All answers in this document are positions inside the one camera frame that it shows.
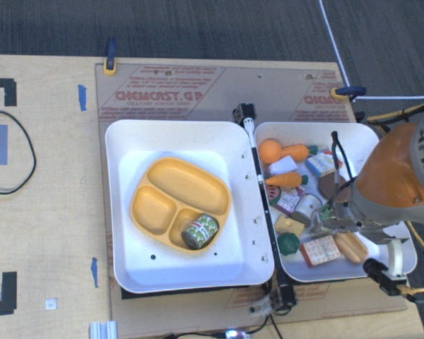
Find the black tape marking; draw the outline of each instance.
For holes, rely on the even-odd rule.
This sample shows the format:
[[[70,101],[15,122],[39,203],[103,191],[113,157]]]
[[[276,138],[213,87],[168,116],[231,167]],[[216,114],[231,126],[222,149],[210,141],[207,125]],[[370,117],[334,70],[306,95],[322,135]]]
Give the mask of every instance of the black tape marking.
[[[14,314],[17,309],[17,272],[1,274],[0,315]]]
[[[17,105],[16,82],[12,78],[0,78],[0,88],[5,90],[5,107]]]

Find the toy carrot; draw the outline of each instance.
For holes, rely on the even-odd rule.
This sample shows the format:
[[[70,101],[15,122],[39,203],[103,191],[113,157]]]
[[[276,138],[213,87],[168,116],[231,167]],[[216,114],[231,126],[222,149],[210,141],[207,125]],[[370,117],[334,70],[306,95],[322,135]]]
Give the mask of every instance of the toy carrot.
[[[264,181],[266,184],[293,189],[294,187],[299,187],[301,184],[306,184],[307,176],[302,176],[298,172],[291,171],[283,174],[277,174],[276,176],[265,179]]]
[[[306,160],[307,156],[312,153],[317,153],[317,146],[313,145],[311,147],[307,147],[303,144],[295,144],[284,147],[281,150],[281,157],[285,157],[287,155],[291,156],[292,159],[296,162]]]

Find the green can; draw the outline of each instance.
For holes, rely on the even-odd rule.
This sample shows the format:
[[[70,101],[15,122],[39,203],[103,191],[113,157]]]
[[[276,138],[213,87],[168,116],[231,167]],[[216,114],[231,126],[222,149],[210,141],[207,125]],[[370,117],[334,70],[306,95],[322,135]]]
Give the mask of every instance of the green can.
[[[190,249],[199,250],[210,242],[217,232],[217,220],[212,216],[202,213],[181,233],[181,236]]]

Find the toy bread roll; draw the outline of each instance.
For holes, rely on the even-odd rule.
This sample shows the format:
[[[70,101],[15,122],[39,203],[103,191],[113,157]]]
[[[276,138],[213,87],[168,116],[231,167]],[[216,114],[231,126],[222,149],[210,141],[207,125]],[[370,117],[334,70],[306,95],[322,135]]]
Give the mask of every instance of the toy bread roll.
[[[341,253],[353,263],[362,263],[369,254],[367,247],[352,232],[339,232],[334,241]]]

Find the toy can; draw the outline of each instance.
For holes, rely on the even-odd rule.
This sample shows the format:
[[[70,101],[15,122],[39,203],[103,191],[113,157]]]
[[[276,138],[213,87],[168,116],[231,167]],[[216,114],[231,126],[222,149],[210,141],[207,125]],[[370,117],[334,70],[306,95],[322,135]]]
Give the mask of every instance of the toy can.
[[[202,213],[181,233],[181,236],[190,249],[199,250],[207,244],[217,232],[217,220],[212,216]]]
[[[305,227],[311,225],[311,215],[316,209],[321,208],[322,201],[312,194],[304,194],[297,204],[294,212],[292,212],[291,218],[297,220]]]

